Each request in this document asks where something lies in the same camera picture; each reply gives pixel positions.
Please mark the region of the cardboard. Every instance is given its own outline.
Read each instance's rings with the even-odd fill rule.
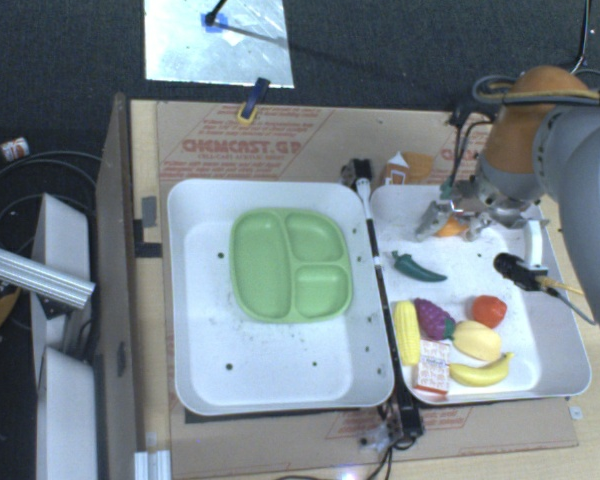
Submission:
[[[111,373],[105,376],[109,459],[121,465],[128,458],[132,463],[133,446],[146,447],[142,429],[151,436],[147,440],[151,446],[171,450],[176,479],[375,463],[384,442],[377,408],[235,418],[202,418],[185,412],[173,389],[164,201],[170,187],[186,177],[337,182],[341,167],[350,159],[370,158],[378,174],[398,151],[431,157],[431,171],[423,181],[438,183],[451,167],[455,129],[446,125],[448,116],[442,112],[275,106],[261,107],[256,121],[244,127],[235,121],[238,107],[134,101],[130,105],[132,166],[124,158],[124,146],[119,149],[122,156],[109,153],[111,162],[105,163],[111,182],[126,188],[102,194],[107,206],[99,212],[112,212],[107,223],[113,226],[112,220],[120,219],[131,236],[130,221],[139,224],[135,258],[121,236],[115,244],[108,239],[118,254],[127,251],[123,256],[130,263],[130,277],[121,281],[133,295],[130,319],[116,323],[120,329],[108,331],[112,336],[103,345],[103,360],[106,365],[115,357],[114,344],[120,338],[116,333],[122,333],[122,341],[130,340],[125,329],[131,333],[133,327],[133,367],[127,372],[137,376],[135,391],[129,387],[133,379],[117,386],[109,378]],[[117,126],[122,137],[124,130],[119,122]],[[473,155],[486,136],[485,130],[481,130],[482,139],[477,132],[461,176],[472,172]],[[132,179],[126,179],[126,173],[132,173]],[[133,201],[132,215],[123,211],[127,197]],[[143,218],[143,210],[149,208],[155,218]],[[101,261],[113,261],[113,252],[101,248],[100,254]],[[110,266],[103,268],[101,275],[113,275]],[[104,299],[111,307],[112,294]],[[118,303],[123,313],[127,303],[124,297]],[[130,424],[134,400],[138,413]],[[575,446],[567,409],[563,399],[425,408],[421,411],[425,435],[394,460]],[[112,443],[117,437],[122,441]],[[128,470],[119,467],[117,471],[120,474],[112,477],[131,478]]]
[[[142,435],[134,381],[133,232],[126,100],[117,96],[96,188],[99,341],[94,361],[98,477],[133,478]]]

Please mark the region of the toy banana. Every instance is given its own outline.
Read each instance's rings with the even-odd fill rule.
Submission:
[[[398,270],[398,272],[402,272],[404,275],[413,279],[435,283],[444,281],[447,278],[447,276],[436,274],[435,272],[431,272],[430,270],[421,267],[415,261],[413,261],[413,258],[410,254],[403,254],[400,256],[398,251],[393,251],[391,255],[396,260],[393,266]]]
[[[497,361],[478,368],[451,363],[449,365],[449,375],[453,380],[465,386],[492,386],[509,375],[509,361],[512,357],[513,352],[507,352]]]

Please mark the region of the white tray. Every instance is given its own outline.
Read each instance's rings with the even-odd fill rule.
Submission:
[[[400,300],[420,297],[431,300],[460,321],[469,319],[473,297],[495,295],[508,306],[507,315],[496,331],[502,337],[503,352],[514,352],[515,357],[504,381],[475,388],[451,380],[446,396],[414,389],[415,367],[403,367],[409,390],[429,404],[570,396],[586,390],[591,368],[573,312],[558,299],[517,288],[493,267],[493,259],[501,252],[524,257],[523,231],[494,225],[484,230],[475,242],[461,237],[430,237],[417,242],[415,229],[429,203],[438,195],[435,186],[388,185],[373,193],[371,206],[392,309]],[[529,216],[541,218],[537,207],[530,210]],[[546,232],[543,234],[543,264],[552,277],[559,278],[549,238]],[[391,251],[394,250],[411,254],[417,263],[447,275],[448,279],[426,283],[404,276],[393,268]],[[484,364],[453,346],[450,348],[450,362]]]
[[[175,386],[202,415],[371,407],[394,386],[362,204],[327,183],[186,180],[168,197]],[[307,209],[333,219],[351,259],[349,308],[315,323],[263,323],[231,285],[233,222],[256,208]]]

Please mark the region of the green divided plate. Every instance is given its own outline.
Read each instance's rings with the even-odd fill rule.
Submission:
[[[231,229],[231,281],[239,306],[265,322],[315,322],[349,307],[351,264],[338,225],[309,210],[243,213]]]

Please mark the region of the black cable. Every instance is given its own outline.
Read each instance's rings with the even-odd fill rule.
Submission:
[[[16,199],[15,201],[12,201],[11,203],[9,203],[7,206],[5,206],[2,211],[0,212],[0,223],[2,222],[2,219],[4,218],[4,216],[9,212],[9,210],[11,210],[12,208],[14,208],[15,206],[18,206],[19,204],[22,204],[26,201],[30,201],[33,199],[40,199],[42,198],[44,194],[40,193],[40,194],[33,194],[33,195],[29,195],[29,196],[24,196],[21,197],[20,199]],[[71,197],[68,196],[62,196],[62,195],[58,195],[58,194],[50,194],[52,197],[55,197],[57,199],[60,199],[61,201],[70,203],[74,206],[77,206],[78,208],[80,208],[81,210],[85,211],[85,212],[89,212],[91,211],[90,208],[87,207],[87,205],[82,204],[80,201],[77,201]],[[3,247],[3,243],[0,240],[0,247]]]
[[[456,133],[456,144],[454,146],[453,167],[451,169],[451,175],[449,176],[449,186],[453,186],[456,181],[456,176],[458,175],[458,170],[460,169],[460,164],[462,163],[462,158],[467,152],[467,146],[469,145],[469,137],[471,136],[471,132],[476,126],[485,124],[492,124],[492,121],[476,121],[475,123],[471,123],[462,139],[460,139],[462,130],[458,128]]]
[[[580,75],[597,75],[600,77],[600,70],[599,69],[591,69],[591,68],[582,68],[579,69],[578,71],[576,71],[575,73],[573,73],[575,76],[580,76]]]
[[[511,94],[511,78],[489,75],[478,79],[471,89],[476,101],[487,105],[563,104],[571,106],[599,106],[600,90],[553,90]]]
[[[89,184],[91,185],[91,187],[95,190],[96,183],[93,180],[93,178],[91,178],[91,176],[89,176],[87,174],[86,171],[80,169],[79,167],[76,167],[73,164],[65,162],[63,160],[53,160],[53,159],[48,158],[50,156],[64,156],[64,155],[79,156],[79,157],[99,161],[99,158],[94,155],[91,155],[89,153],[81,153],[78,151],[71,151],[71,152],[57,151],[57,152],[39,153],[37,155],[31,155],[29,157],[23,158],[22,160],[19,160],[16,163],[10,164],[7,167],[5,167],[4,169],[0,170],[0,179],[2,179],[7,174],[11,173],[13,170],[18,169],[20,167],[26,167],[26,166],[30,166],[30,165],[36,165],[36,164],[57,165],[57,166],[61,166],[63,168],[69,169],[69,170],[73,171],[74,173],[80,175],[83,179],[88,181]]]
[[[410,449],[414,444],[416,444],[416,439],[403,438],[393,445],[394,450],[398,450],[400,452],[406,452]]]
[[[15,325],[16,327],[19,327],[20,329],[22,329],[23,331],[27,331],[27,332],[31,332],[31,327],[29,327],[27,324],[23,324],[20,320],[18,320],[17,318],[9,315],[8,318],[9,322],[11,322],[13,325]]]
[[[563,295],[562,293],[560,293],[555,288],[547,287],[547,288],[544,289],[544,292],[547,295],[551,295],[552,297],[556,297],[557,299],[559,299],[562,302],[564,302],[567,306],[569,306],[573,310],[574,313],[576,313],[580,318],[582,318],[589,325],[596,325],[595,320],[592,320],[587,315],[585,315],[584,312],[581,309],[578,308],[578,306],[576,306],[575,304],[573,304],[568,299],[568,297],[566,297],[565,295]]]
[[[22,251],[24,251],[27,247],[29,247],[31,245],[31,242],[33,242],[34,237],[29,238],[29,240],[27,240],[25,243],[23,243],[20,247],[18,247],[15,250],[16,254],[22,254]]]
[[[386,466],[387,470],[385,472],[384,478],[385,480],[389,479],[391,475],[391,465],[393,463],[393,446],[389,446],[389,449],[385,452],[380,460],[380,463],[376,466],[376,468],[365,478],[365,480],[374,480],[382,471],[382,469]],[[303,475],[287,475],[276,478],[276,480],[325,480],[324,478],[318,478],[314,476],[303,476]]]
[[[87,320],[85,323],[83,323],[80,326],[80,330],[78,331],[78,338],[76,340],[78,349],[80,349],[80,344],[82,343],[82,333],[87,328],[87,326],[92,325],[92,323],[93,323],[93,318],[89,318],[89,320]]]
[[[591,15],[591,4],[593,0],[584,0],[584,13],[582,16],[582,28],[580,29],[580,47],[575,58],[575,66],[571,73],[575,73],[580,66],[586,63],[587,38],[589,37],[589,17]]]

